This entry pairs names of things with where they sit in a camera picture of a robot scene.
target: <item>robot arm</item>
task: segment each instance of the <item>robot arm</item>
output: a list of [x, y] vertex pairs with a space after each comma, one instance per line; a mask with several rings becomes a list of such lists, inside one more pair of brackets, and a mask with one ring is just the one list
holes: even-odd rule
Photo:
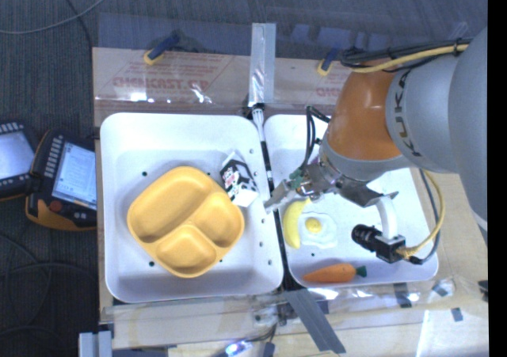
[[352, 72], [318, 160], [276, 187], [266, 210], [295, 193], [317, 199], [332, 192], [368, 207], [383, 197], [370, 181], [417, 166], [459, 174], [487, 244], [487, 28], [463, 50], [395, 73]]

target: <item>beige table surface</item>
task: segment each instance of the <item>beige table surface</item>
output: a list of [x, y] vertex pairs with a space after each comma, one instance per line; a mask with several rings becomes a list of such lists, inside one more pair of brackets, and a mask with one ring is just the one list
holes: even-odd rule
[[[112, 80], [114, 77], [123, 77], [122, 71], [129, 68], [134, 60], [139, 65], [141, 51], [119, 49], [95, 48], [93, 51], [94, 63], [94, 92], [95, 97], [95, 126], [100, 127], [101, 122], [114, 112], [147, 110], [144, 103], [131, 101], [118, 101], [115, 98]], [[238, 97], [244, 97], [247, 83], [238, 89], [237, 80], [247, 78], [249, 60], [246, 57], [223, 57], [227, 65], [223, 68], [212, 69], [211, 87], [208, 92], [215, 101], [220, 99], [224, 103]], [[280, 93], [291, 88], [291, 98], [294, 108], [302, 108], [305, 104], [334, 105], [348, 70], [337, 66], [331, 78], [322, 80], [315, 74], [316, 62], [311, 60], [278, 59], [276, 68], [278, 79], [276, 87]], [[213, 71], [220, 71], [216, 77]], [[168, 112], [170, 106], [148, 107], [153, 112], [160, 112], [161, 108]], [[346, 355], [350, 356], [483, 356], [489, 355], [489, 309], [488, 303], [482, 298], [478, 281], [488, 279], [487, 247], [479, 233], [476, 222], [468, 207], [463, 186], [458, 176], [452, 174], [433, 174], [439, 184], [446, 203], [446, 219], [441, 230], [440, 246], [438, 249], [439, 271], [436, 279], [453, 284], [452, 296], [438, 299], [436, 302], [415, 302], [412, 308], [386, 308], [385, 310], [364, 310], [361, 312], [346, 311], [346, 308], [329, 315], [329, 321], [340, 341], [344, 344]], [[433, 227], [432, 212], [428, 196], [416, 173], [414, 180], [420, 192], [421, 203], [428, 215], [429, 225]], [[101, 163], [100, 144], [97, 143], [97, 182], [99, 203], [101, 197]], [[104, 279], [104, 230], [103, 216], [99, 207], [97, 238], [99, 242], [99, 273], [100, 273], [100, 302], [101, 312], [105, 321], [110, 321], [112, 295], [109, 293]], [[141, 316], [134, 311], [132, 315], [124, 312], [122, 318], [114, 322], [113, 347], [121, 348], [148, 348], [150, 346], [174, 344], [177, 347], [169, 348], [169, 356], [212, 356], [220, 353], [235, 338], [241, 338], [248, 328], [250, 313], [237, 313], [231, 315], [231, 321], [220, 319], [224, 324], [223, 340], [203, 341], [207, 339], [206, 328], [188, 327], [190, 338], [195, 341], [183, 343], [174, 342], [177, 337], [171, 336], [171, 328], [179, 322], [164, 321], [163, 319], [135, 320]], [[232, 329], [235, 325], [238, 335]], [[221, 328], [209, 328], [208, 332], [219, 331]], [[208, 333], [208, 338], [216, 339]], [[273, 339], [276, 345], [276, 354], [279, 356], [310, 356], [333, 355], [330, 352], [320, 352], [307, 334], [299, 319], [279, 327]], [[254, 347], [241, 355], [257, 356], [261, 354], [261, 344], [253, 343]]]

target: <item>black device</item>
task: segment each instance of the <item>black device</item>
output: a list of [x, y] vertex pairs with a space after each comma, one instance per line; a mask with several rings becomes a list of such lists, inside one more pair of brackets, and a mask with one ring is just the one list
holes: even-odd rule
[[39, 140], [17, 120], [0, 123], [0, 200], [23, 196]]
[[93, 140], [52, 129], [37, 147], [30, 169], [27, 217], [58, 230], [97, 226], [97, 178]]

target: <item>yellow banana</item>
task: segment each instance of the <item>yellow banana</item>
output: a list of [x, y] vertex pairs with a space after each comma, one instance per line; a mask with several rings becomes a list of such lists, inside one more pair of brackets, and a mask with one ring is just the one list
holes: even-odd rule
[[287, 244], [294, 249], [299, 249], [301, 239], [298, 230], [298, 218], [303, 212], [303, 208], [311, 202], [309, 198], [303, 201], [295, 201], [291, 203], [284, 212], [282, 218], [282, 226], [284, 228], [284, 238]]

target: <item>gray metal strip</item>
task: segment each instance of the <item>gray metal strip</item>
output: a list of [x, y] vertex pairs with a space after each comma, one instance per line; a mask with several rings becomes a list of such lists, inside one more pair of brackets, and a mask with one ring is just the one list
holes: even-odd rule
[[276, 24], [252, 24], [248, 106], [274, 101]]
[[331, 350], [336, 354], [346, 353], [345, 347], [338, 339], [326, 316], [306, 288], [285, 291], [284, 297], [294, 308], [320, 351]]

